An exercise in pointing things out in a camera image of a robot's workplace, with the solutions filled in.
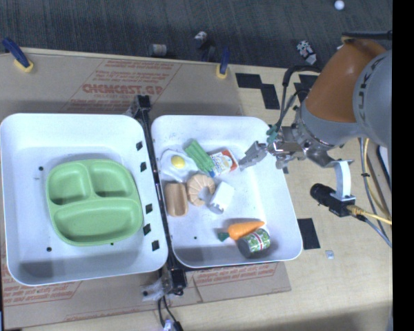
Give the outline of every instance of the beige tabletop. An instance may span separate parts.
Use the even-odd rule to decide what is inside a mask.
[[[261,75],[264,83],[275,85],[280,99],[284,69],[230,65],[229,72]],[[293,83],[297,81],[294,74],[287,95],[294,93]],[[239,102],[243,115],[258,117],[269,124],[279,117],[279,110],[265,109],[260,90],[239,89]],[[292,116],[287,114],[284,125],[289,125]],[[378,192],[373,185],[375,194],[384,197],[390,207],[391,194],[385,187],[383,173],[377,169],[375,152],[368,153],[376,168],[371,171],[383,189]],[[350,140],[331,156],[354,160],[350,166],[351,193],[356,196],[358,206],[371,212],[361,176],[359,141]],[[291,161],[288,169],[286,180],[296,216],[313,220],[320,248],[304,250],[296,259],[285,261],[291,291],[171,308],[184,330],[386,330],[393,301],[392,249],[367,224],[352,217],[339,218],[310,196],[315,183],[335,188],[333,169],[322,169],[310,161]],[[384,227],[391,238],[390,227],[386,224]],[[329,259],[327,252],[332,252],[334,258]],[[162,327],[158,312],[151,310],[24,328],[27,331],[107,329],[146,331]]]

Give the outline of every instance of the green divided plate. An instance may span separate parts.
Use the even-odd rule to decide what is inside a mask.
[[[87,159],[53,168],[46,184],[55,232],[72,245],[113,243],[143,223],[131,173],[110,159]]]

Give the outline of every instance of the toy carrot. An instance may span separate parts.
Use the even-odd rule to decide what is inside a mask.
[[[227,229],[227,233],[220,232],[218,233],[218,238],[220,241],[226,240],[230,237],[233,240],[238,240],[242,237],[245,237],[247,234],[254,232],[259,227],[262,227],[265,224],[263,221],[249,221],[243,223],[234,223],[230,225]]]

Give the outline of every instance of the green can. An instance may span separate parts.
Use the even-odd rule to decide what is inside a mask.
[[[265,229],[259,228],[237,241],[237,247],[246,258],[270,246],[270,235]]]

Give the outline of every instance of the orange carrot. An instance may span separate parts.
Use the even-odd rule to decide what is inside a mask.
[[[263,221],[249,221],[243,223],[234,223],[230,225],[227,229],[228,235],[233,240],[241,239],[247,234],[254,232],[259,227],[262,227],[265,224]]]

